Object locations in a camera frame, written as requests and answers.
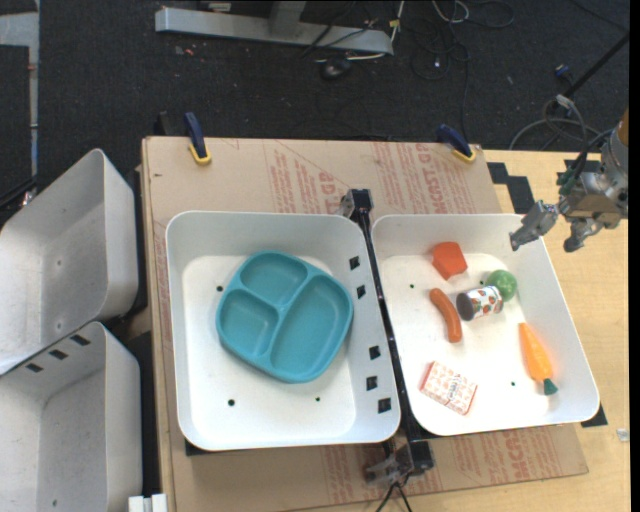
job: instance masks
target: clamp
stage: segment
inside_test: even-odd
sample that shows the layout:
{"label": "clamp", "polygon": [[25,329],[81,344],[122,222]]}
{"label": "clamp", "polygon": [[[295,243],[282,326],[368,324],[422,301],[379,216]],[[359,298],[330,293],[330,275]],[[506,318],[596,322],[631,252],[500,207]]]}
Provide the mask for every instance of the clamp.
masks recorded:
{"label": "clamp", "polygon": [[191,138],[189,151],[191,151],[193,159],[198,165],[207,165],[211,163],[211,153],[209,153],[209,150],[204,143],[202,128],[200,127],[200,123],[193,112],[187,112],[184,115],[184,124],[186,125],[187,132]]}
{"label": "clamp", "polygon": [[464,137],[446,124],[441,124],[436,129],[436,142],[444,142],[451,146],[453,154],[468,164],[476,158]]}

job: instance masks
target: cardboard sheet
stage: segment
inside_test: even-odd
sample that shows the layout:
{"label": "cardboard sheet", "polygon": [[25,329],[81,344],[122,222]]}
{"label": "cardboard sheet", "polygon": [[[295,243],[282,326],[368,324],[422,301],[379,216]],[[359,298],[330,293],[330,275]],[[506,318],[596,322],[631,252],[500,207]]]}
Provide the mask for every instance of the cardboard sheet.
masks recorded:
{"label": "cardboard sheet", "polygon": [[[186,210],[334,213],[349,188],[371,190],[375,216],[495,213],[500,206],[481,149],[473,164],[441,144],[207,139],[198,166],[183,137],[143,142],[147,228],[154,265],[151,307],[160,329],[166,431],[163,491],[172,510],[284,511],[379,500],[364,480],[380,446],[324,446],[187,455],[176,414],[165,229]],[[588,471],[572,425],[436,438],[436,466],[410,479],[408,495],[549,479]]]}

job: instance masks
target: white container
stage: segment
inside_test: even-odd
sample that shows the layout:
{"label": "white container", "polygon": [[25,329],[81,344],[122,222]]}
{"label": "white container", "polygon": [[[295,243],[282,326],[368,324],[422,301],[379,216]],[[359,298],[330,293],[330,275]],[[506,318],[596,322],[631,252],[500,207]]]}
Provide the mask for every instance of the white container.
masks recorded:
{"label": "white container", "polygon": [[126,510],[140,414],[138,363],[97,322],[0,377],[0,510]]}
{"label": "white container", "polygon": [[137,290],[133,192],[96,149],[0,232],[0,375],[128,312]]}
{"label": "white container", "polygon": [[[372,229],[382,287],[416,420],[437,435],[579,422],[592,418],[599,394],[571,314],[538,239],[514,252],[509,233],[521,216],[393,215]],[[433,247],[457,242],[468,269],[446,281],[433,267]],[[497,269],[518,281],[501,313],[462,322],[462,341],[450,343],[442,315],[429,299],[440,288],[456,295],[482,286]],[[518,323],[527,322],[546,347],[559,391],[545,396],[528,375]],[[439,361],[478,385],[462,416],[420,393],[427,363]]]}
{"label": "white container", "polygon": [[[166,243],[178,420],[189,442],[219,451],[373,443],[396,432],[393,368],[356,224],[337,215],[184,212],[169,223]],[[281,382],[219,341],[217,288],[224,289],[240,265],[262,250],[302,258],[351,293],[347,339],[311,382]]]}

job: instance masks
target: toy carrot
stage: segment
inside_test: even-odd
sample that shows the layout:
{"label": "toy carrot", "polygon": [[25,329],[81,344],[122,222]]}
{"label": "toy carrot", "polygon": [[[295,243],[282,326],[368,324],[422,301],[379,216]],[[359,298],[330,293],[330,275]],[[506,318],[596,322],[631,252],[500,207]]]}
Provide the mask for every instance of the toy carrot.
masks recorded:
{"label": "toy carrot", "polygon": [[520,330],[520,345],[527,364],[527,370],[533,380],[544,384],[544,394],[553,395],[558,388],[551,382],[553,370],[544,347],[525,322],[518,325]]}

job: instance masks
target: orange carrot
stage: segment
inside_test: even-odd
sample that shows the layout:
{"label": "orange carrot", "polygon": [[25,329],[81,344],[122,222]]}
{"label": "orange carrot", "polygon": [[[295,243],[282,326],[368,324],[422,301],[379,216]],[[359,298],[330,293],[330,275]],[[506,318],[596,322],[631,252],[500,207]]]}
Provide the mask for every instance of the orange carrot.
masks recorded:
{"label": "orange carrot", "polygon": [[467,270],[467,261],[456,242],[441,242],[433,248],[433,266],[445,280]]}
{"label": "orange carrot", "polygon": [[558,388],[551,382],[553,370],[544,347],[527,323],[522,322],[518,327],[520,330],[520,345],[529,375],[533,380],[544,384],[545,395],[553,395],[558,391]]}
{"label": "orange carrot", "polygon": [[444,317],[449,341],[451,343],[460,341],[462,339],[462,325],[458,312],[449,297],[440,288],[433,288],[429,292],[429,298]]}

